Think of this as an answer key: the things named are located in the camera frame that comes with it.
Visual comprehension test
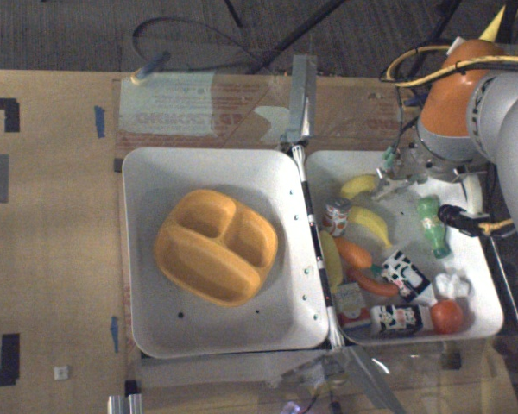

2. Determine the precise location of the small white and orange can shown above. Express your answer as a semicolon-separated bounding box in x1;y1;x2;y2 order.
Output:
321;196;353;238

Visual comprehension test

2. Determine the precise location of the orange carrot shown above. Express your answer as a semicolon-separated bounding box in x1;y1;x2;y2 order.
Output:
332;235;384;276

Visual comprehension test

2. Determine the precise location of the red-orange tomato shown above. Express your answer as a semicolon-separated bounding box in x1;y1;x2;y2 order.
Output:
429;298;465;336

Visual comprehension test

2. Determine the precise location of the brown cardboard board red print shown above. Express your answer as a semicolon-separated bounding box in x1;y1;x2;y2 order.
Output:
111;72;422;398

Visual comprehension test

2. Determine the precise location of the green plastic bottle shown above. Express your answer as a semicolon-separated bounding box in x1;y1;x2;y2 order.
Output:
415;195;452;260

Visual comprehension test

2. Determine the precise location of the black and white milk carton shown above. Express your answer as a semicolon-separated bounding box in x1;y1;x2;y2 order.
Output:
379;248;433;304
369;303;435;339

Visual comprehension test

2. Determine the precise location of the orange divided plate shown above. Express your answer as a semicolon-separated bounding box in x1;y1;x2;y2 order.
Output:
152;188;280;308

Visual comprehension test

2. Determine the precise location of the long pale yellow banana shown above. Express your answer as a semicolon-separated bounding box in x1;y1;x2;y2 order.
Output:
319;229;344;295

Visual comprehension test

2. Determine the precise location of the black cylinder on white bracket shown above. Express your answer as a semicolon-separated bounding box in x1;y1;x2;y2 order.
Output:
437;173;492;237

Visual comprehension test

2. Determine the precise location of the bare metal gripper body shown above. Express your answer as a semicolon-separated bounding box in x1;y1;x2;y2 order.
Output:
391;143;458;185

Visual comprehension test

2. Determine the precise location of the short yellow banana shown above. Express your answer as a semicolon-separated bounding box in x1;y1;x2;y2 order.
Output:
339;173;380;201

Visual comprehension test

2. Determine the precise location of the beige and red packet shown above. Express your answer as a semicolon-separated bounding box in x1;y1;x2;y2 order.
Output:
333;282;373;332

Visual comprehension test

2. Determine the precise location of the curved yellow banana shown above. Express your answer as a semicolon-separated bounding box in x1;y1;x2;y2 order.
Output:
347;204;395;250

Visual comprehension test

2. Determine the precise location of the white crumpled object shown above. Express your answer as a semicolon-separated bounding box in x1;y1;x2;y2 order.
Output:
433;271;472;300

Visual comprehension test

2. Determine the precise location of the red-orange sausage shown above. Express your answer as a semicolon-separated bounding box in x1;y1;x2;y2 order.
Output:
346;267;401;298

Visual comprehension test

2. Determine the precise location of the white plastic tray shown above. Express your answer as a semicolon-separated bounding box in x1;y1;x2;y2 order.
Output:
121;147;331;360
304;149;505;347

